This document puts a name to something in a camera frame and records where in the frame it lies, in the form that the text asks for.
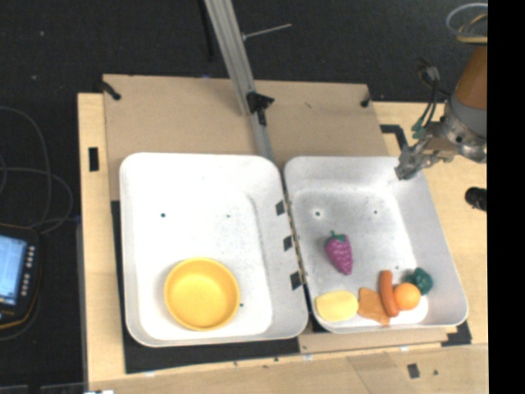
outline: blue screen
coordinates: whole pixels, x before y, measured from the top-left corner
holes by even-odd
[[[16,305],[27,242],[0,235],[0,299]]]

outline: orange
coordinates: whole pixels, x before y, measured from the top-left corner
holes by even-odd
[[[394,297],[399,309],[407,311],[419,305],[421,292],[416,285],[404,282],[395,287]]]

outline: white tray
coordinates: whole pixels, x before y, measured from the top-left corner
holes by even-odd
[[[299,157],[285,166],[290,211],[298,237],[308,293],[314,304],[323,293],[365,286],[378,290],[379,273],[394,282],[421,267],[434,287],[419,306],[390,321],[391,329],[454,326],[467,317],[468,304],[441,229],[430,191],[420,172],[408,181],[395,175],[397,158]],[[323,245],[331,231],[349,235],[354,268],[345,276],[334,268]],[[328,323],[330,332],[377,330],[379,323],[355,315]]]
[[[281,175],[259,156],[136,153],[120,169],[126,323],[146,346],[291,338],[308,322],[299,270],[288,243]],[[225,264],[240,284],[240,308],[223,328],[179,325],[163,284],[183,259]]]

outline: toy green pepper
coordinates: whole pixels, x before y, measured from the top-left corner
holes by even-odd
[[[426,295],[434,284],[432,277],[425,270],[417,267],[413,273],[404,279],[408,283],[416,285],[422,295]]]

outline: brown cylinder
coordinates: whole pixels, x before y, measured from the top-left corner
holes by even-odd
[[[488,47],[478,47],[461,75],[456,98],[470,108],[486,109],[486,74]]]

